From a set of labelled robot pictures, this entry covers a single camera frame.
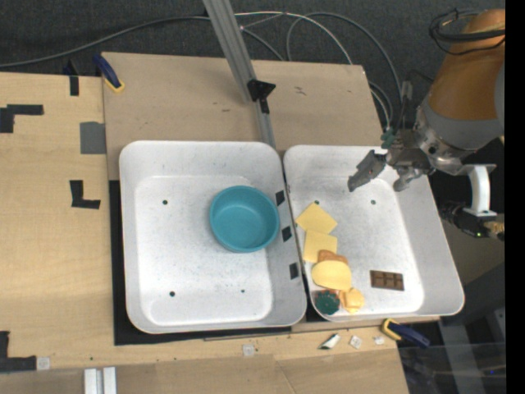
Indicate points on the black cylinder on white bracket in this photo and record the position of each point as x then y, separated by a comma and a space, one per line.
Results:
480, 189

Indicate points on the pale wood board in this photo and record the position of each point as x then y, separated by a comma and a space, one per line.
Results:
184, 101

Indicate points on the yellow cheese slice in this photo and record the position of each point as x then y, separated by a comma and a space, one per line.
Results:
316, 218
319, 244

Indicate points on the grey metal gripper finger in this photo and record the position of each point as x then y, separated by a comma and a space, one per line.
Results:
365, 171
404, 181

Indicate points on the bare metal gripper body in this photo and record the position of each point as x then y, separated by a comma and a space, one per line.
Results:
414, 152

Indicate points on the small white tube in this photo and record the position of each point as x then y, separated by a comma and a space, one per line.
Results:
330, 342

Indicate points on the blue bowl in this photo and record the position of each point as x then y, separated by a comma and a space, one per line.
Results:
244, 220

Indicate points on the white plastic tray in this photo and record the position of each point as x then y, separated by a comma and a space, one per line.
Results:
184, 253
381, 240

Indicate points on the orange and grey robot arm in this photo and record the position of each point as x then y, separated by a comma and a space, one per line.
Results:
463, 84

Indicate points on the green round toy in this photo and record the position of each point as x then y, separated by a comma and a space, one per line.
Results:
327, 303

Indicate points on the orange biscuit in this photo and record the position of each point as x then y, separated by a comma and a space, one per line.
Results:
328, 255

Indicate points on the yellow oval bread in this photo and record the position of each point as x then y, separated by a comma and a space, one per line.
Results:
331, 275

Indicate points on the brown chocolate bar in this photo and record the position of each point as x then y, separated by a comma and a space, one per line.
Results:
387, 280

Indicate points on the yellow orange toy pastry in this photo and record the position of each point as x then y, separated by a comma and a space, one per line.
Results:
353, 300

